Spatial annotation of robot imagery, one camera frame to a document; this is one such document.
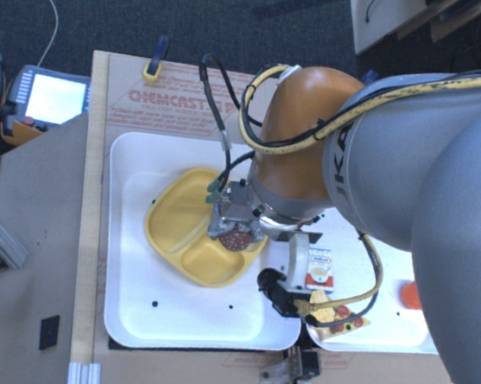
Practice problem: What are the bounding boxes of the pizza slice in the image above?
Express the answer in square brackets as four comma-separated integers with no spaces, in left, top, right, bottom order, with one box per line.
[304,298,373,348]

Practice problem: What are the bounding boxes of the black block with thin wires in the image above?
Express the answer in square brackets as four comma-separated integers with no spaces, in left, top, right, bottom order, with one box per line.
[296,348,325,382]

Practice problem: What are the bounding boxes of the yellow divided plate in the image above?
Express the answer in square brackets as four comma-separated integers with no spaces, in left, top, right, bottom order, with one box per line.
[137,161,277,295]

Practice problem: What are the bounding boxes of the white and red carton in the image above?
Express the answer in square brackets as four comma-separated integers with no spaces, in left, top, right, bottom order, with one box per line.
[302,247,340,296]

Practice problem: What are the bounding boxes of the yellow corn cob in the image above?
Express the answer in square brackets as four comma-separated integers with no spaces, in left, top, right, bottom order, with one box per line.
[306,287,339,326]

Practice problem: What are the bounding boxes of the brown cardboard board red print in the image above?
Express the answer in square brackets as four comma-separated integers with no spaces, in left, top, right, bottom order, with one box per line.
[68,54,481,384]

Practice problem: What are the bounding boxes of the black cylinder on white bracket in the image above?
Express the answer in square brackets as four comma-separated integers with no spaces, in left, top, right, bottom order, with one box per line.
[251,225,324,323]

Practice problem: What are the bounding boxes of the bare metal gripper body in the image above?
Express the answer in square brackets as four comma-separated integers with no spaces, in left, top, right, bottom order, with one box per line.
[211,177,311,242]

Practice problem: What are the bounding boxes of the orange carrot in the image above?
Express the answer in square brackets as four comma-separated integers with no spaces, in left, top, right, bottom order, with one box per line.
[398,279,427,312]

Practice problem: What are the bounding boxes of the white plastic tray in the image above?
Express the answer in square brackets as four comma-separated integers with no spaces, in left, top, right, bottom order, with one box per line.
[86,128,324,369]
[293,204,456,366]

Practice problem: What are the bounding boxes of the brown chocolate chip biscuit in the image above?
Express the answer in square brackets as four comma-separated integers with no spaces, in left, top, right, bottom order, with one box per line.
[216,226,254,255]

